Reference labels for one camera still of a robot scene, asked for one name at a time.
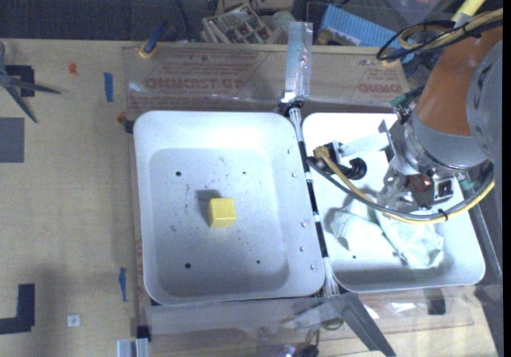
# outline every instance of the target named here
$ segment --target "wooden floor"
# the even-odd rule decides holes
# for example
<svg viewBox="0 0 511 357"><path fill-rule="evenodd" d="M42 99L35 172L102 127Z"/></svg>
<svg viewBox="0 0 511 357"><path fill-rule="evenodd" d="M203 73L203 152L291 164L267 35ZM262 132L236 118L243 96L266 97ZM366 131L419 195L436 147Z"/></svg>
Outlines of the wooden floor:
<svg viewBox="0 0 511 357"><path fill-rule="evenodd" d="M131 136L116 117L125 108L121 51L140 44L4 43L6 64L32 65L36 81L62 95L38 93L30 100L39 124L26 117L25 162L0 164L0 317L16 315L19 284L36 287L35 326L0 335L0 356L115 356L116 342L133 337L138 321ZM69 72L72 62L77 74ZM113 75L113 102L105 100L105 72ZM0 115L24 117L3 89ZM120 268L126 269L126 302ZM387 338L403 356L496 356L480 305L469 304L469 326ZM68 314L79 314L81 326L67 327ZM325 342L321 356L355 351L358 339Z"/></svg>

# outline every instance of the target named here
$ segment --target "yellow block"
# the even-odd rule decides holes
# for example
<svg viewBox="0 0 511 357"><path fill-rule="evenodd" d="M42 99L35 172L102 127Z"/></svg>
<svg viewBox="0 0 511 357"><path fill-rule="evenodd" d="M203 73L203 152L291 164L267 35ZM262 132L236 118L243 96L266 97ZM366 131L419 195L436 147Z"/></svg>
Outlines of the yellow block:
<svg viewBox="0 0 511 357"><path fill-rule="evenodd" d="M208 204L208 223L211 228L227 228L236 220L232 198L212 198Z"/></svg>

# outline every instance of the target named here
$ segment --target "yellow cube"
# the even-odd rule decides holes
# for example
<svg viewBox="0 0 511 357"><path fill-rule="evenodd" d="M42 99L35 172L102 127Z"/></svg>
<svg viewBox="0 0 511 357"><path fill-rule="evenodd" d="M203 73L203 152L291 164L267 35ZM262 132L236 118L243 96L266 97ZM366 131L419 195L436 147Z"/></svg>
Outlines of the yellow cube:
<svg viewBox="0 0 511 357"><path fill-rule="evenodd" d="M208 204L208 223L211 228L228 228L236 220L232 198L212 198Z"/></svg>

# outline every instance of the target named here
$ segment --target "white tray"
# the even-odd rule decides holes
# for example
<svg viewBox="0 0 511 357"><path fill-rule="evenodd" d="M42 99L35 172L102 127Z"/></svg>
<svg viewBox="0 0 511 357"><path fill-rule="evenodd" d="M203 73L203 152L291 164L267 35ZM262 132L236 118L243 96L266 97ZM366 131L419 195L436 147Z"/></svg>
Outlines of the white tray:
<svg viewBox="0 0 511 357"><path fill-rule="evenodd" d="M307 155L333 140L343 144L372 134L386 120L394 123L394 114L374 113L316 113L303 122L303 137ZM388 169L384 152L359 155L367 164L367 174L354 184L362 189L379 191ZM371 242L357 253L346 250L331 232L330 223L336 210L347 198L346 194L321 175L311 170L327 250L331 257L335 279L352 292L381 292L416 288L473 285L485 274L485 261L477 241L469 214L456 216L435 225L444 237L444 256L438 268L412 270L403 266L390 245L375 248ZM454 186L451 204L462 200L459 185Z"/></svg>
<svg viewBox="0 0 511 357"><path fill-rule="evenodd" d="M274 113L149 112L134 127L144 281L158 303L309 296L325 271L295 131ZM231 197L237 219L210 228Z"/></svg>

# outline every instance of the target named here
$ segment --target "white square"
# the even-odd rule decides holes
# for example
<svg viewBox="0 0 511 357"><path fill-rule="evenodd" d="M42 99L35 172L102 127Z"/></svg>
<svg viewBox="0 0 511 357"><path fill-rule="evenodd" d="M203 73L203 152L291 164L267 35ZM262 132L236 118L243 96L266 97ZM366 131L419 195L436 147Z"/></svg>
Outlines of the white square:
<svg viewBox="0 0 511 357"><path fill-rule="evenodd" d="M79 327L80 326L80 315L75 313L67 315L67 327Z"/></svg>

